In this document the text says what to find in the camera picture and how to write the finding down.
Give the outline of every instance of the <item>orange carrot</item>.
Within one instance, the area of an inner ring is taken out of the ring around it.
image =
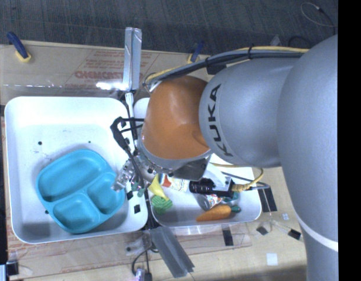
[[[196,218],[197,222],[202,221],[216,221],[216,220],[222,220],[224,218],[229,217],[231,214],[231,208],[227,204],[220,204],[217,206],[214,206],[210,210],[206,211],[205,213],[199,215]]]

